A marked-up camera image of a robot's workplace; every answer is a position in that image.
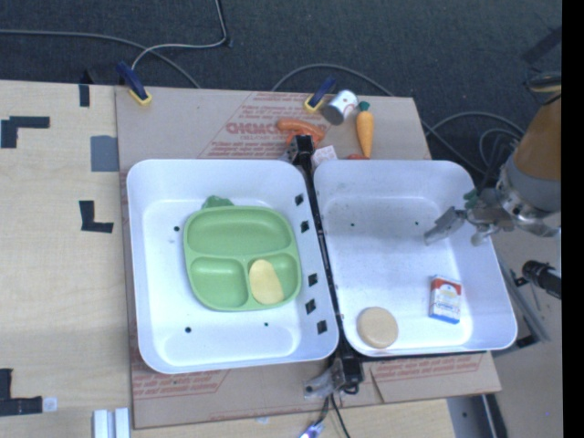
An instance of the small box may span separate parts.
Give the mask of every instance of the small box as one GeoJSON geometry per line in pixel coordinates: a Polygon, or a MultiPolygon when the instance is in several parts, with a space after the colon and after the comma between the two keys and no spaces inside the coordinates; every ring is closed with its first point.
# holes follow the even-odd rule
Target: small box
{"type": "Polygon", "coordinates": [[[430,318],[458,323],[463,287],[445,277],[436,276],[432,280],[430,290],[430,318]]]}

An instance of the black fabric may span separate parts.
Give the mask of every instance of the black fabric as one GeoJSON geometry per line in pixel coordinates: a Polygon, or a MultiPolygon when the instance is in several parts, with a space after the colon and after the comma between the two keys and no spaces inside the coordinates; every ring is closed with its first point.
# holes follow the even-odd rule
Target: black fabric
{"type": "MultiPolygon", "coordinates": [[[[414,97],[428,124],[480,110],[525,128],[538,109],[526,79],[538,71],[561,70],[562,0],[221,2],[231,48],[162,52],[203,88],[270,90],[295,68],[327,62],[362,72],[395,95],[414,97]]],[[[222,35],[214,0],[0,0],[0,27],[101,33],[144,46],[208,44],[222,35]]],[[[88,38],[0,35],[0,41],[3,79],[78,83],[90,72],[99,83],[116,84],[116,64],[130,64],[140,53],[88,38]]],[[[190,86],[152,56],[137,72],[147,86],[190,86]]],[[[280,90],[314,92],[328,75],[339,88],[383,94],[331,69],[304,71],[280,90]]],[[[440,132],[485,169],[478,139],[499,127],[487,118],[464,118],[440,132]]],[[[458,162],[435,138],[429,144],[435,159],[458,162]]]]}

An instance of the cardboard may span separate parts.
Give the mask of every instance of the cardboard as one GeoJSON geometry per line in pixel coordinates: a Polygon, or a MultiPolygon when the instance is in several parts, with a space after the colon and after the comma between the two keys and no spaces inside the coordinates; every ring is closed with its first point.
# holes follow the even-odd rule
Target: cardboard
{"type": "MultiPolygon", "coordinates": [[[[143,107],[127,89],[116,88],[135,428],[320,410],[322,400],[305,399],[302,384],[327,367],[325,360],[178,375],[145,365],[137,345],[126,176],[133,164],[146,159],[276,159],[287,147],[287,135],[276,128],[282,117],[319,126],[327,133],[319,146],[334,146],[336,156],[344,159],[361,153],[354,126],[357,112],[333,126],[318,113],[303,110],[307,94],[167,88],[149,92],[152,102],[143,107]]],[[[370,103],[376,120],[371,158],[430,159],[412,99],[360,100],[370,103]]],[[[340,397],[342,406],[500,391],[490,353],[371,361],[364,370],[359,394],[340,397]]]]}

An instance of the round tan object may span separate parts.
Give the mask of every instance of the round tan object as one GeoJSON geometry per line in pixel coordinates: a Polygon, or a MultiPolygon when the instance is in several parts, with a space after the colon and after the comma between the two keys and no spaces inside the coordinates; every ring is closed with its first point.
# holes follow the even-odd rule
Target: round tan object
{"type": "Polygon", "coordinates": [[[385,308],[365,308],[357,318],[357,332],[367,345],[385,349],[398,338],[398,323],[385,308]]]}

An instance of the white tray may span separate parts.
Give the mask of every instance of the white tray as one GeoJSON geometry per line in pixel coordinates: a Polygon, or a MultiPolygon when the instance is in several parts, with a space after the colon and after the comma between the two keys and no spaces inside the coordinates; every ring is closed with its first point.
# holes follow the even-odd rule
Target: white tray
{"type": "Polygon", "coordinates": [[[516,320],[490,239],[472,246],[465,224],[430,246],[423,233],[450,206],[464,209],[473,189],[452,162],[328,161],[315,173],[328,259],[343,328],[351,346],[369,357],[504,349],[516,320]],[[429,318],[430,282],[440,275],[462,283],[456,325],[429,318]],[[382,307],[396,318],[397,340],[374,349],[357,332],[357,316],[382,307]]]}
{"type": "Polygon", "coordinates": [[[163,373],[219,370],[320,360],[334,351],[339,331],[306,185],[295,167],[281,161],[148,160],[130,169],[127,186],[138,342],[150,367],[163,373]],[[302,266],[294,301],[224,312],[195,298],[182,229],[211,195],[272,208],[290,222],[302,266]]]}

